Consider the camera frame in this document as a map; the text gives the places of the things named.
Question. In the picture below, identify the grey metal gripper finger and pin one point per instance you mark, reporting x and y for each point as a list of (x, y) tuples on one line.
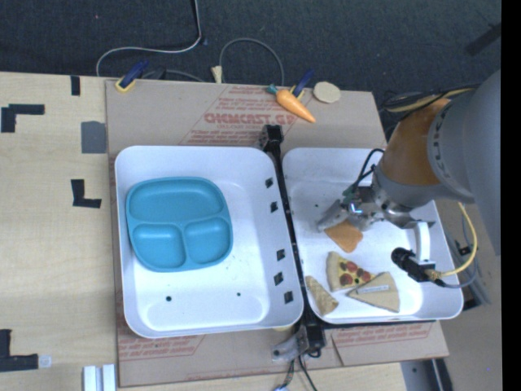
[(333, 216), (363, 224)]

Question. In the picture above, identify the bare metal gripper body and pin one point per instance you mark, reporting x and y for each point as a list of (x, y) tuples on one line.
[(368, 206)]

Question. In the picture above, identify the orange bread slice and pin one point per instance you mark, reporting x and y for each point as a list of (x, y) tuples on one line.
[(346, 238)]

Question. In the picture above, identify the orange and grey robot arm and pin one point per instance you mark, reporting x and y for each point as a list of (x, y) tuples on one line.
[(456, 153)]

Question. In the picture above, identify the white plastic tray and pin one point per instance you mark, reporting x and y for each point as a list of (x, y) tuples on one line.
[(244, 218), (313, 177)]

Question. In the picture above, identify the thin black rod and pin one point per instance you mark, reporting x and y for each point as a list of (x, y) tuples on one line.
[(290, 226)]

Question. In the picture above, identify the pepperoni pizza slice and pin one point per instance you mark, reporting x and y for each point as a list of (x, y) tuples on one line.
[(346, 273)]

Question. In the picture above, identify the tan triangular bread slice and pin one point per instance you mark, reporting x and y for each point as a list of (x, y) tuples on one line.
[(382, 295)]

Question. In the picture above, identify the tan crusty wedge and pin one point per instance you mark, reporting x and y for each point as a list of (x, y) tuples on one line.
[(321, 297)]

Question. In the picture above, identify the orange carrot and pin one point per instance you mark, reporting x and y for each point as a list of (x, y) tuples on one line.
[(295, 105)]

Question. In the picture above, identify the tan round biscuit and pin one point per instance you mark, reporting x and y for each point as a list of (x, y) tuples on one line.
[(326, 92)]

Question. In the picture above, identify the blue divided plate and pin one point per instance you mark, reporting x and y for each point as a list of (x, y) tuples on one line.
[(175, 202)]

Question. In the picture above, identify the brown cardboard board red print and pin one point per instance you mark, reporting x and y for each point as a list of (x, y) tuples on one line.
[(171, 116)]

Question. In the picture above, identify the black cylinder on white bracket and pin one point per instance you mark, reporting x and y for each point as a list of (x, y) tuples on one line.
[(411, 261)]

